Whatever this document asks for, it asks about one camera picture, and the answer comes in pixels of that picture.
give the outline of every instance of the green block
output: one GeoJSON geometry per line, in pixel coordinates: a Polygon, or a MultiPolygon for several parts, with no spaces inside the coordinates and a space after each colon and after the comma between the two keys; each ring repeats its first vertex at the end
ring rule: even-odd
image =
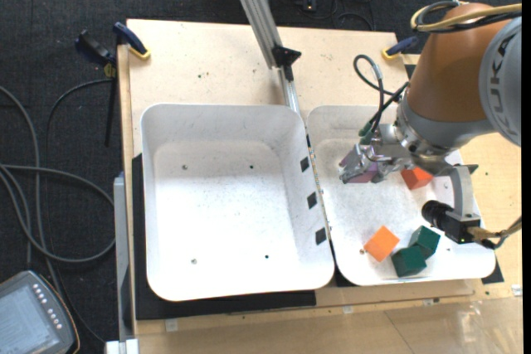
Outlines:
{"type": "Polygon", "coordinates": [[[391,257],[399,278],[412,276],[426,268],[426,261],[419,246],[402,248],[391,257]]]}
{"type": "Polygon", "coordinates": [[[421,225],[412,234],[412,237],[409,240],[409,246],[418,246],[422,251],[424,259],[429,259],[435,254],[440,238],[441,235],[421,225]]]}

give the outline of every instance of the black carpet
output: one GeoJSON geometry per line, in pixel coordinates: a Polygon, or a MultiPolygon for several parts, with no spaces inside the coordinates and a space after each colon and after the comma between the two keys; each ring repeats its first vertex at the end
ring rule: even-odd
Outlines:
{"type": "MultiPolygon", "coordinates": [[[[411,15],[439,1],[318,0],[318,11],[310,15],[300,11],[293,0],[271,0],[271,10],[279,26],[395,32],[401,40],[412,35],[411,15]]],[[[493,6],[522,2],[467,1],[493,6]]],[[[0,86],[15,95],[31,116],[41,165],[82,176],[109,194],[122,169],[118,119],[109,147],[104,145],[110,85],[103,83],[76,91],[49,119],[54,103],[68,89],[105,78],[100,66],[76,52],[74,41],[80,32],[88,29],[96,40],[114,50],[112,26],[127,18],[246,23],[238,0],[0,0],[0,86]]],[[[421,35],[420,39],[412,53],[421,51],[426,38],[421,35]]],[[[115,117],[119,117],[117,107],[115,117]]],[[[27,124],[2,93],[0,163],[35,164],[27,124]]],[[[35,230],[35,176],[29,172],[15,174],[27,194],[35,230]]],[[[41,205],[47,246],[71,258],[102,250],[114,236],[114,215],[105,199],[63,178],[48,177],[42,182],[43,188],[44,183],[47,194],[42,191],[41,205]]],[[[26,268],[27,250],[10,197],[1,184],[0,248],[0,281],[3,281],[26,268]]],[[[103,343],[99,339],[118,338],[114,252],[86,265],[54,265],[69,295],[70,306],[78,312],[74,317],[80,331],[81,352],[102,352],[103,343]]],[[[48,277],[43,258],[35,250],[31,267],[48,277]]]]}

